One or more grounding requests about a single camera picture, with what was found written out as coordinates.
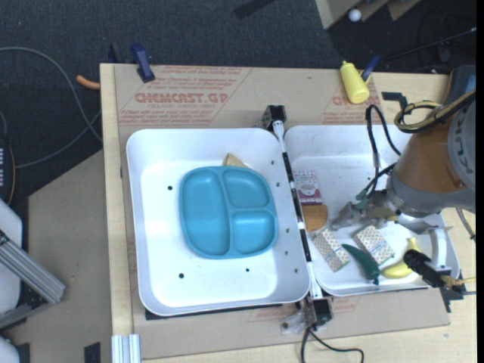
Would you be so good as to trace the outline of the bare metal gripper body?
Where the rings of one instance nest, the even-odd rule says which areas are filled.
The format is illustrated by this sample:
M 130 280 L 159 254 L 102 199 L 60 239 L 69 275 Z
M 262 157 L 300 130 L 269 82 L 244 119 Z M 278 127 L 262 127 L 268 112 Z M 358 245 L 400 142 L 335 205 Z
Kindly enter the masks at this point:
M 378 224 L 394 222 L 416 234 L 445 227 L 438 213 L 421 212 L 388 190 L 375 191 L 371 196 L 363 197 L 357 202 L 356 211 L 365 221 Z

